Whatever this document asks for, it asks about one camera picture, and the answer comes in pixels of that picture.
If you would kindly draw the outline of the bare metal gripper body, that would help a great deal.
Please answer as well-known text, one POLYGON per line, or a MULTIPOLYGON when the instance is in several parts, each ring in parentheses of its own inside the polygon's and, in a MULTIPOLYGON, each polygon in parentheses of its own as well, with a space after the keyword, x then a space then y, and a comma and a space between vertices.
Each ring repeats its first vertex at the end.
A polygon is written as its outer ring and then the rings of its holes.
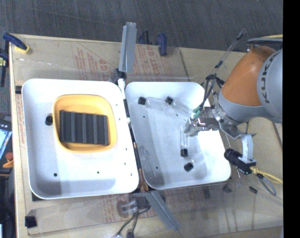
POLYGON ((220 129, 219 116, 214 106, 204 107, 200 115, 202 131, 217 131, 220 129))

